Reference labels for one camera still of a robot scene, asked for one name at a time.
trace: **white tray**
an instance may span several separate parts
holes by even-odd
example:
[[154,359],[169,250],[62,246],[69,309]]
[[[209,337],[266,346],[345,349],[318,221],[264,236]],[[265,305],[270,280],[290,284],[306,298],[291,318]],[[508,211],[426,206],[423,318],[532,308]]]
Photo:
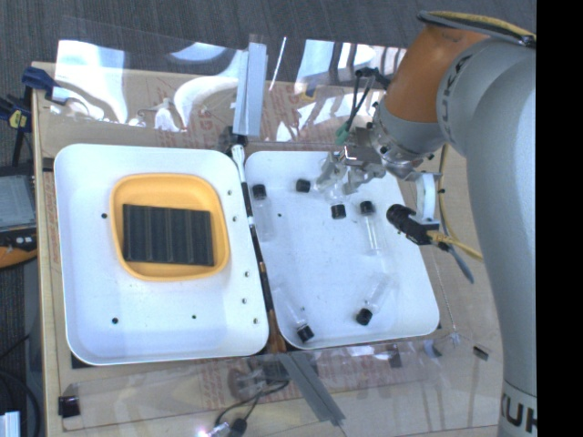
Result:
[[[109,210],[114,185],[139,173],[191,174],[215,188],[230,240],[222,271],[156,282],[123,269],[101,214]],[[230,158],[209,150],[76,144],[57,155],[55,180],[66,337],[80,360],[108,365],[246,356],[265,345],[261,281]]]
[[[281,315],[283,300],[274,295],[281,334],[300,349],[319,349],[431,333],[439,310],[419,248],[388,223],[384,214],[404,204],[396,179],[362,185],[346,205],[346,218],[334,220],[330,204],[313,189],[324,152],[256,152],[247,160],[250,188],[264,184],[272,204],[273,240],[261,243],[270,285],[288,283],[314,337],[302,343],[294,326]],[[309,193],[295,190],[298,178],[309,179]],[[379,261],[366,255],[367,238],[358,206],[371,200],[385,233],[398,290],[367,326],[354,320],[363,285],[371,283]]]

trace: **orange object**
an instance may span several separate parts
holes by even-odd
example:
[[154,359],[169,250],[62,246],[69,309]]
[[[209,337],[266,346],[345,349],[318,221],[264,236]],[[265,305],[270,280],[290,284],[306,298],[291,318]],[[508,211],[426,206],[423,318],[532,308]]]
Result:
[[384,105],[403,120],[436,123],[437,89],[455,58],[484,34],[437,25],[426,25],[407,49],[391,84]]
[[14,266],[20,262],[35,258],[37,249],[32,251],[23,251],[21,249],[10,249],[7,247],[0,247],[0,269]]
[[[207,210],[210,213],[214,266],[124,260],[124,204]],[[212,185],[202,178],[170,173],[130,175],[114,186],[110,208],[118,259],[122,266],[138,279],[178,281],[210,277],[221,271],[229,260],[229,237],[219,196]]]

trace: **plastic vial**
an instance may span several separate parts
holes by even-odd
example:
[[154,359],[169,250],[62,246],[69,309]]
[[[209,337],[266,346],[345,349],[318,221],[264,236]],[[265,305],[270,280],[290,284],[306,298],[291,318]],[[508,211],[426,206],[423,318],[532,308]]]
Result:
[[285,309],[281,318],[278,318],[278,320],[282,319],[291,323],[302,343],[305,343],[312,338],[313,331],[303,312],[303,307],[301,303],[295,299],[292,291],[289,290],[289,287],[285,282],[280,283],[275,288],[271,289],[271,295],[273,298],[277,299],[278,304]]
[[379,229],[379,222],[376,217],[374,204],[370,200],[361,202],[361,215],[363,216],[364,225],[366,226],[366,235],[368,237],[368,252],[380,254],[386,250],[386,241],[384,234]]
[[361,297],[360,309],[356,314],[356,321],[361,325],[368,325],[394,288],[394,282],[386,274],[379,274],[377,277]]
[[344,194],[341,180],[337,180],[332,186],[327,188],[324,191],[324,196],[330,203],[330,211],[333,219],[337,220],[346,217],[346,207],[344,206],[346,195]]
[[253,187],[253,218],[257,227],[257,237],[261,241],[269,241],[275,236],[273,228],[273,212],[271,211],[271,201],[267,197],[265,185],[255,185]]

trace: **yellow cable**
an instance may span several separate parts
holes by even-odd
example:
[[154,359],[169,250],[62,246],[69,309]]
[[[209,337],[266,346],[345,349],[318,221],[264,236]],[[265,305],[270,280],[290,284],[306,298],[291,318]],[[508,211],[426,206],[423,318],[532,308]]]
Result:
[[430,230],[430,231],[427,231],[427,236],[429,236],[429,238],[431,238],[436,243],[444,242],[444,243],[448,243],[448,244],[453,244],[454,246],[457,246],[458,248],[460,248],[465,254],[467,254],[471,258],[474,258],[475,260],[479,260],[480,262],[484,262],[484,258],[482,257],[482,254],[480,254],[478,251],[476,251],[475,249],[471,248],[470,246],[462,243],[458,239],[448,237],[445,233],[441,233],[441,232],[435,231],[435,230]]
[[[437,181],[438,191],[444,189],[444,181],[445,181],[444,170],[445,170],[445,163],[447,162],[447,153],[448,152],[449,152],[449,144],[444,144],[444,147],[442,149],[441,164],[439,167],[439,172],[441,173],[441,176],[439,177],[439,180]],[[440,192],[438,194],[438,196],[439,196],[439,198],[438,198],[439,208],[441,209],[442,219],[444,221],[444,225],[447,228],[447,231],[449,232],[450,236],[448,237],[445,233],[439,233],[437,231],[428,231],[427,234],[430,236],[430,238],[432,238],[435,241],[438,241],[438,242],[443,241],[443,242],[446,242],[449,244],[453,244],[453,245],[457,246],[458,248],[460,248],[463,252],[465,252],[465,254],[467,254],[471,258],[483,261],[484,258],[482,257],[482,254],[480,254],[479,251],[466,245],[465,243],[463,243],[460,240],[460,238],[457,237],[457,235],[455,234],[451,225],[449,224],[449,220],[447,218],[447,212],[445,211],[444,193]]]
[[472,15],[469,13],[457,13],[452,11],[430,11],[428,12],[428,14],[433,16],[439,16],[444,19],[456,20],[461,23],[465,22],[467,23],[467,25],[470,26],[469,28],[472,28],[476,31],[480,31],[481,27],[480,26],[472,27],[471,26],[472,23],[483,25],[492,31],[496,31],[496,29],[502,29],[516,36],[532,36],[534,40],[537,40],[537,35],[535,33],[527,31],[526,29],[520,26],[508,23],[507,21],[504,21],[502,19],[497,19],[490,16]]

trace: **transparent plastic panel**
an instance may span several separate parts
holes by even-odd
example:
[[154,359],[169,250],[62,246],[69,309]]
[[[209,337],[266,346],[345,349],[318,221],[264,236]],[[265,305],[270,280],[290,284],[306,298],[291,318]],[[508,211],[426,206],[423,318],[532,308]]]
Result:
[[233,122],[244,52],[64,18],[50,111],[77,127],[156,130],[163,146],[215,148]]
[[349,42],[252,36],[267,46],[259,141],[333,145],[349,118],[371,121],[373,104],[406,50]]
[[[286,356],[203,361],[77,383],[68,392],[78,397],[81,413],[63,425],[73,431],[189,416],[188,424],[173,424],[174,434],[183,435],[193,422],[209,432],[247,416],[249,434],[257,436],[308,436],[315,429],[318,435],[405,436],[497,422],[501,363],[465,339],[445,335]],[[298,378],[293,363],[313,374]]]

